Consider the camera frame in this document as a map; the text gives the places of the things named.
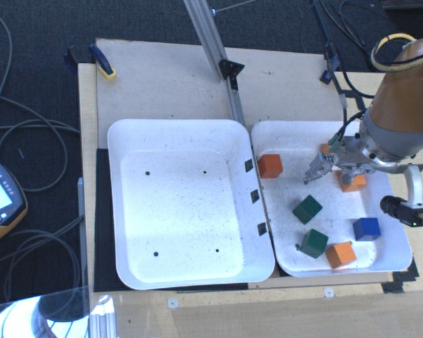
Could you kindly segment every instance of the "empty white tray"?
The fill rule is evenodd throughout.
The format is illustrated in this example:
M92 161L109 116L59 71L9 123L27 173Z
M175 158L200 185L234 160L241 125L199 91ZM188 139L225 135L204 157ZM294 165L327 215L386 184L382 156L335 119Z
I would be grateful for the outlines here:
M116 268L133 289L272 274L257 169L233 120L119 120L108 133Z
M277 261L296 277L404 270L412 261L404 226L379 207L384 196L393 195L386 173L366 175L367 185L358 192L342 192L336 171L307 185L302 181L302 172L309 168L320 145L340 127L341 122L263 121L251 131L256 159L279 154L283 165L278 178L261 180ZM357 131L358 124L353 123L346 134ZM323 208L304 225L292 210L309 194ZM353 223L359 218L378 218L381 236L373 242L355 241ZM333 270L325 253L312 258L299 251L298 245L312 228L329 237L327 248L351 241L357 260Z

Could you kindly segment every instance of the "black clamp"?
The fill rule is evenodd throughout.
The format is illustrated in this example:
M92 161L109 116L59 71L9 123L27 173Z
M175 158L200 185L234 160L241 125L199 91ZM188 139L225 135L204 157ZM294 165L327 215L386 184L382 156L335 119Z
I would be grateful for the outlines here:
M232 90L238 90L237 75L240 74L240 71L244 67L243 64L234 63L227 59L222 59L219 62L219 69L221 70L223 79L227 80L227 78L229 78Z

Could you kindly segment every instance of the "black floor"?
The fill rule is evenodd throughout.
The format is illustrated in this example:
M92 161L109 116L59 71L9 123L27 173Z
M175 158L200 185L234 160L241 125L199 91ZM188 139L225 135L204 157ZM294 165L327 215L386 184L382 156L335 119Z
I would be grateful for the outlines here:
M242 1L247 0L208 0L215 9ZM323 1L330 14L339 19L338 8L345 0ZM377 0L357 0L344 3L342 12L359 46L327 17L326 26L347 70L370 71L366 51L384 35L406 32L423 37L423 9L386 13ZM0 0L0 17L13 39L11 69L2 96L77 130L80 128L77 80L63 61L68 47L72 47L78 62L90 62L87 47L98 37L199 44L182 0ZM218 12L216 24L228 47L322 54L326 41L311 0L255 0ZM0 24L0 84L8 53L6 31ZM0 126L35 118L5 100L0 102ZM30 207L13 232L55 232L78 216L77 183L82 176L80 135L73 130L57 131L68 153L66 171L63 145L52 130L17 129L5 136L3 143L4 130L0 130L0 161L27 190ZM53 182L57 183L45 189ZM32 235L10 234L1 239L0 259L15 253ZM78 255L78 229L61 238ZM78 284L71 256L60 242L52 240L16 258L22 259L14 262L15 266L10 258L0 262L0 303Z

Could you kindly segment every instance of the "dark green cube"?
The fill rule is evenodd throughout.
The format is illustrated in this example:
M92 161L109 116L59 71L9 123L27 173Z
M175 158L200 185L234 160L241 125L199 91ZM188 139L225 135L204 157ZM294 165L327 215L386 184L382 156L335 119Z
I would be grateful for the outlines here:
M315 229L311 229L304 238L302 238L299 250L312 258L318 258L326 250L327 240L327 235Z
M307 224L322 208L321 204L313 196L308 195L293 209L293 214L298 217L302 224Z

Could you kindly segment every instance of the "blue cube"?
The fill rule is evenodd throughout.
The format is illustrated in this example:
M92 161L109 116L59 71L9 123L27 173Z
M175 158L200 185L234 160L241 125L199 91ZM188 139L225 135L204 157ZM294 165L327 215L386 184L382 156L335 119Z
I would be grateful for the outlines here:
M352 227L358 242L371 242L381 236L378 218L360 218Z

